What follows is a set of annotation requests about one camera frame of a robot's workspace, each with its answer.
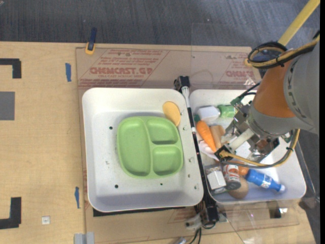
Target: wooden table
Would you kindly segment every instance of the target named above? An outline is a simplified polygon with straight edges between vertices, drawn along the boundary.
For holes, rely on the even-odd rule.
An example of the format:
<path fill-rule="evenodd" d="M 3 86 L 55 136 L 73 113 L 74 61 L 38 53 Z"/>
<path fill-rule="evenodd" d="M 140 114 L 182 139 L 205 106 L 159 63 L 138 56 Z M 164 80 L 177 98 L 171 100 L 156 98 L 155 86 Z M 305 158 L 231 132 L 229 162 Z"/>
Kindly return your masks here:
<path fill-rule="evenodd" d="M 75 233 L 87 232 L 76 68 L 76 48 L 84 46 L 0 42 L 0 58 L 18 58 L 22 63 L 21 78 L 12 78 L 12 66 L 0 65 L 0 92 L 15 93 L 14 120 L 0 120 L 0 219 L 9 218 L 11 198 L 21 197 L 21 223 L 18 228 L 1 229 L 0 243 L 73 243 Z M 189 46 L 97 46 L 190 50 Z M 66 64 L 71 65 L 70 82 Z M 243 240 L 263 236 L 263 243 L 315 243 L 305 212 L 298 206 L 294 210 L 297 225 L 240 231 L 240 236 Z M 165 239 L 145 240 L 131 239 L 162 244 L 174 243 L 177 238 L 166 232 Z M 204 231 L 201 243 L 242 241 L 235 232 Z"/>

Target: green divided plate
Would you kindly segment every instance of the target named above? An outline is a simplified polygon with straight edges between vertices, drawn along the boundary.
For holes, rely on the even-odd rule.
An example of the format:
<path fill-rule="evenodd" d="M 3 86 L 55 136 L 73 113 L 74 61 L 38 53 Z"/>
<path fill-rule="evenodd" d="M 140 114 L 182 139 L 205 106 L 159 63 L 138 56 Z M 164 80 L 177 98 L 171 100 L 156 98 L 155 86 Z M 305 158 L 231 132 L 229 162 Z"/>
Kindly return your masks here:
<path fill-rule="evenodd" d="M 117 150 L 123 171 L 136 178 L 170 176 L 183 166 L 178 130 L 163 117 L 134 116 L 122 120 L 117 130 Z"/>

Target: plastic protective film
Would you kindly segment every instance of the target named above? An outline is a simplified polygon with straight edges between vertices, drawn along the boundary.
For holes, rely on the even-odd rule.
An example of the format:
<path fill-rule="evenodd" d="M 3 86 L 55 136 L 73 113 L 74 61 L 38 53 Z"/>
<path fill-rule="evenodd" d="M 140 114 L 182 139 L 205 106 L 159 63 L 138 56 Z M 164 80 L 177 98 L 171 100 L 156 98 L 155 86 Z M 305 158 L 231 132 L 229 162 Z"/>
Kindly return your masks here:
<path fill-rule="evenodd" d="M 230 105 L 231 100 L 243 91 L 257 84 L 267 70 L 258 70 L 244 63 L 252 48 L 265 42 L 277 41 L 286 31 L 286 27 L 268 26 L 265 30 L 256 26 L 233 26 L 228 24 L 193 24 L 191 52 L 191 94 L 190 104 L 194 120 L 207 120 L 210 128 L 231 126 L 233 118 L 220 118 L 220 112 L 214 112 L 218 106 Z M 310 42 L 317 30 L 300 28 L 286 45 L 287 48 L 298 48 Z M 247 104 L 254 95 L 243 100 Z M 200 152 L 206 176 L 214 170 L 220 170 L 220 164 L 209 152 L 207 144 L 198 135 Z M 262 163 L 272 164 L 285 153 L 288 143 L 280 138 L 280 145 L 274 149 Z M 237 154 L 249 152 L 249 145 L 243 144 Z M 267 243 L 276 240 L 278 243 L 300 242 L 299 234 L 281 234 L 284 226 L 302 224 L 301 214 L 307 213 L 312 230 L 319 227 L 319 178 L 312 178 L 304 159 L 299 142 L 289 160 L 279 166 L 259 169 L 259 173 L 270 176 L 275 182 L 285 185 L 284 193 L 265 189 L 246 181 L 247 193 L 234 198 L 229 191 L 212 190 L 210 195 L 216 201 L 219 215 L 230 222 L 243 243 Z M 208 178 L 217 181 L 216 175 Z"/>

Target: gray floor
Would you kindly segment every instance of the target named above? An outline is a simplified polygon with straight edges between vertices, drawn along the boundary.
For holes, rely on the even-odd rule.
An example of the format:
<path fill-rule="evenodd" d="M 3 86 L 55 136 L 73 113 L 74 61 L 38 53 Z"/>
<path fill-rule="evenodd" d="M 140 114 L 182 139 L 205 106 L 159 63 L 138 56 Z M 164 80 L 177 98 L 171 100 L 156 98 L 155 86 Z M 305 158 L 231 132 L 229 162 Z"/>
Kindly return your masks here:
<path fill-rule="evenodd" d="M 0 1 L 1 41 L 87 42 L 94 26 L 98 43 L 254 47 L 279 39 L 309 0 Z M 288 47 L 319 29 L 320 7 Z M 299 143 L 311 178 L 302 206 L 320 243 L 319 138 L 303 131 Z"/>

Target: white plastic tray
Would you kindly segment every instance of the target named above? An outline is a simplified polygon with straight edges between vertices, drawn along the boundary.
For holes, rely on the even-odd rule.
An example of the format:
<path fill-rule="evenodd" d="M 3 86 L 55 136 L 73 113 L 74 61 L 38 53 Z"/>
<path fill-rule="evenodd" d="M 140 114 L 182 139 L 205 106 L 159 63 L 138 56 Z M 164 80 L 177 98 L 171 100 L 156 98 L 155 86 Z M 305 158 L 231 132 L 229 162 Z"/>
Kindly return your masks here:
<path fill-rule="evenodd" d="M 190 94 L 190 105 L 192 107 L 193 114 L 196 114 L 200 107 L 204 106 L 217 106 L 217 105 L 229 105 L 230 101 L 239 96 L 243 90 L 216 90 L 216 89 L 198 89 Z M 218 118 L 210 125 L 222 125 L 226 128 L 230 123 L 231 118 Z M 279 146 L 274 149 L 262 163 L 272 164 L 278 161 L 286 152 L 288 144 L 280 138 Z M 248 148 L 241 147 L 241 150 L 237 151 L 238 155 L 247 156 Z M 213 164 L 214 160 L 202 154 L 202 161 L 204 165 Z M 222 193 L 212 196 L 217 203 L 222 205 L 233 204 L 245 204 L 255 202 L 266 202 L 272 200 L 294 200 L 300 199 L 305 195 L 306 183 L 299 165 L 299 161 L 295 152 L 289 157 L 289 159 L 281 166 L 275 168 L 259 169 L 259 172 L 263 172 L 271 176 L 277 182 L 285 185 L 286 191 L 284 193 L 277 193 L 272 190 L 263 189 L 249 182 L 249 192 L 244 199 L 238 200 L 230 196 L 228 193 Z"/>
<path fill-rule="evenodd" d="M 180 111 L 178 131 L 184 164 L 175 175 L 141 179 L 121 168 L 116 149 L 118 124 L 136 115 L 164 116 L 163 104 L 174 102 Z M 98 211 L 113 212 L 198 204 L 203 186 L 183 95 L 173 89 L 92 88 L 82 98 L 88 198 Z"/>

